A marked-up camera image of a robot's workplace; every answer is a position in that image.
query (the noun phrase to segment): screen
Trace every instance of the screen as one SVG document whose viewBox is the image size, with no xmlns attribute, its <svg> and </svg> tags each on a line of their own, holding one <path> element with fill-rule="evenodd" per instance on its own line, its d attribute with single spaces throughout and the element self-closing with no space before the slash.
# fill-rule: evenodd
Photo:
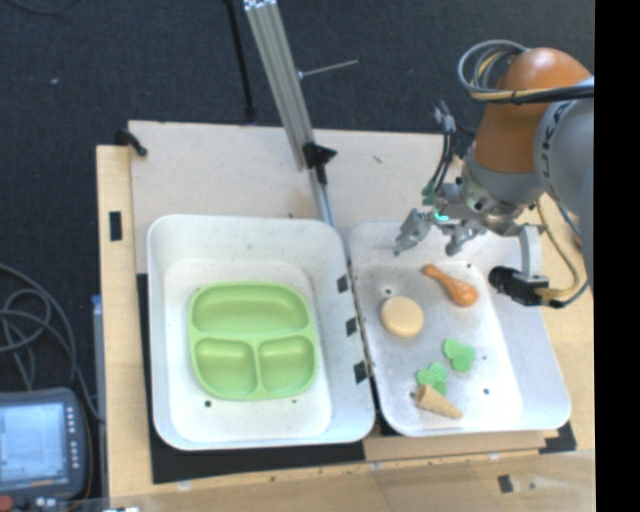
<svg viewBox="0 0 640 512">
<path fill-rule="evenodd" d="M 0 406 L 0 491 L 68 481 L 64 405 Z"/>
</svg>

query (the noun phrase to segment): beige round toy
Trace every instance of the beige round toy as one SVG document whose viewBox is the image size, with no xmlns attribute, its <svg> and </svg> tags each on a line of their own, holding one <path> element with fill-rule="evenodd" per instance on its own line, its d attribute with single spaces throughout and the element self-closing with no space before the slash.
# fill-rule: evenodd
<svg viewBox="0 0 640 512">
<path fill-rule="evenodd" d="M 387 299 L 380 308 L 380 320 L 391 334 L 411 338 L 424 325 L 424 314 L 418 303 L 402 295 Z"/>
</svg>

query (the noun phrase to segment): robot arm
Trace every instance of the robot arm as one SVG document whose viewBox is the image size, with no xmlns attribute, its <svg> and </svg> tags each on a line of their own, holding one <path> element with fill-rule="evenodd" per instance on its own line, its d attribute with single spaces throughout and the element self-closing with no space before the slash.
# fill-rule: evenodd
<svg viewBox="0 0 640 512">
<path fill-rule="evenodd" d="M 469 60 L 480 54 L 473 77 Z M 495 88 L 490 74 L 507 62 Z M 486 231 L 518 236 L 521 271 L 497 267 L 489 281 L 525 305 L 560 306 L 536 257 L 546 226 L 515 220 L 547 192 L 581 221 L 585 265 L 593 288 L 593 94 L 594 78 L 573 57 L 550 48 L 528 49 L 509 41 L 487 41 L 460 59 L 458 75 L 470 95 L 487 103 L 462 176 L 444 183 L 441 169 L 423 190 L 428 213 L 412 210 L 401 226 L 395 254 L 416 245 L 437 226 L 451 236 L 448 255 Z M 445 143 L 452 118 L 445 119 Z"/>
</svg>

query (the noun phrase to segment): wooden table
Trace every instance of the wooden table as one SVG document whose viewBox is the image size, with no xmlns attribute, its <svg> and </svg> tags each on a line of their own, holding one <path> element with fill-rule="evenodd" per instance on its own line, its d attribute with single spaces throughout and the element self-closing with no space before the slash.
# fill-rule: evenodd
<svg viewBox="0 0 640 512">
<path fill-rule="evenodd" d="M 160 125 L 133 122 L 130 129 L 136 135 L 144 135 L 148 130 L 151 133 L 160 129 Z M 279 158 L 285 166 L 292 162 L 290 149 L 284 142 L 284 132 L 277 128 L 197 125 L 169 125 L 162 128 L 172 129 L 187 136 L 200 133 L 202 129 L 210 130 L 218 140 L 217 144 L 222 145 L 233 144 L 233 141 L 224 138 L 236 133 L 236 130 L 251 130 L 251 135 L 257 140 L 264 139 L 267 151 L 276 151 L 281 155 Z M 348 213 L 349 197 L 353 196 L 353 187 L 357 184 L 349 183 L 353 174 L 340 173 L 340 165 L 369 167 L 387 163 L 395 170 L 393 179 L 397 189 L 413 190 L 406 187 L 415 188 L 417 182 L 420 188 L 424 185 L 431 169 L 435 168 L 441 145 L 441 138 L 436 135 L 318 130 L 316 136 L 321 145 L 340 146 L 336 148 L 338 156 L 328 167 L 336 218 L 345 219 L 344 226 L 337 226 L 340 231 L 357 220 Z M 273 137 L 276 137 L 275 140 L 281 137 L 283 144 L 273 148 L 273 144 L 269 144 Z M 381 137 L 385 141 L 382 147 Z M 144 145 L 145 137 L 140 138 Z M 176 147 L 181 145 L 180 141 L 175 144 Z M 243 159 L 251 158 L 247 157 L 250 154 L 251 148 L 235 154 L 227 153 L 226 160 L 220 162 L 221 168 L 232 173 L 230 166 L 234 162 L 242 166 Z M 595 489 L 594 329 L 593 297 L 589 291 L 568 308 L 544 310 L 545 324 L 571 397 L 570 425 L 577 442 L 575 452 L 540 455 L 540 448 L 550 439 L 558 437 L 556 431 L 469 434 L 439 437 L 424 443 L 416 438 L 385 437 L 374 430 L 363 442 L 363 462 L 154 484 L 136 289 L 136 274 L 140 264 L 136 261 L 136 237 L 141 236 L 136 230 L 143 229 L 139 225 L 140 219 L 138 224 L 134 222 L 133 214 L 135 205 L 131 169 L 132 161 L 136 158 L 140 157 L 128 147 L 97 147 L 108 483 L 109 495 L 114 503 L 119 500 L 130 505 L 153 504 L 154 509 L 162 506 L 169 509 L 179 503 L 181 510 L 201 510 L 203 500 L 214 499 L 229 505 L 227 508 L 233 505 L 237 510 L 242 509 L 244 496 L 251 495 L 253 499 L 266 500 L 263 510 L 281 510 L 285 506 L 295 508 L 299 505 L 295 496 L 304 493 L 310 500 L 305 506 L 313 510 L 314 506 L 322 510 L 343 509 L 346 506 L 351 510 L 407 510 L 403 508 L 404 505 L 419 507 L 427 490 L 430 496 L 444 500 L 442 503 L 446 503 L 446 500 L 453 500 L 450 504 L 479 503 L 479 499 L 480 502 L 486 499 L 492 506 L 497 506 L 505 497 L 515 502 L 516 498 L 512 496 L 518 494 L 516 491 L 522 491 L 520 495 L 525 500 L 539 500 L 541 503 L 546 499 L 557 499 L 554 493 L 564 491 L 566 499 L 575 498 L 579 501 L 575 505 L 589 509 Z M 292 178 L 294 181 L 300 179 L 299 176 Z M 376 194 L 385 192 L 384 183 L 373 183 L 372 186 L 375 190 L 359 193 L 368 198 L 366 200 L 372 207 L 378 208 L 380 219 L 395 215 L 396 220 L 402 220 L 400 217 L 404 217 L 410 207 L 420 204 L 420 188 L 413 190 L 413 194 L 400 193 L 397 198 L 382 204 Z M 296 212 L 296 215 L 313 217 L 313 205 L 310 206 L 309 201 L 299 203 L 301 213 Z M 543 204 L 549 225 L 584 276 L 580 252 L 568 227 L 548 198 L 543 198 Z M 233 208 L 242 213 L 242 207 L 242 201 L 238 201 L 228 213 L 238 213 Z M 121 221 L 122 232 L 120 237 L 114 238 L 111 228 L 116 213 Z M 533 212 L 528 212 L 524 220 L 539 222 Z M 544 238 L 542 243 L 545 274 L 551 278 L 553 286 L 566 285 L 570 279 L 568 270 L 552 250 L 549 241 Z M 565 476 L 564 487 L 543 492 L 544 475 L 558 471 Z M 501 481 L 496 475 L 511 475 L 509 480 L 513 492 L 508 489 L 505 491 L 504 478 Z M 457 482 L 464 481 L 465 485 L 458 489 L 451 484 L 452 478 Z M 531 481 L 517 482 L 518 478 Z M 532 496 L 530 491 L 534 488 L 539 492 Z"/>
</svg>

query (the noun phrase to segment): metal pole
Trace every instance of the metal pole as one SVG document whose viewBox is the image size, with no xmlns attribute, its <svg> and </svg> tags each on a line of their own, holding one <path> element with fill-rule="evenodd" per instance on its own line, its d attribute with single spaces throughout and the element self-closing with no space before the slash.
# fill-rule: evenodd
<svg viewBox="0 0 640 512">
<path fill-rule="evenodd" d="M 276 0 L 244 0 L 244 8 L 296 164 L 300 170 L 312 168 L 314 165 L 307 160 L 304 147 L 315 144 L 313 128 L 278 3 Z M 320 219 L 335 226 L 326 183 L 312 173 L 311 185 Z"/>
</svg>

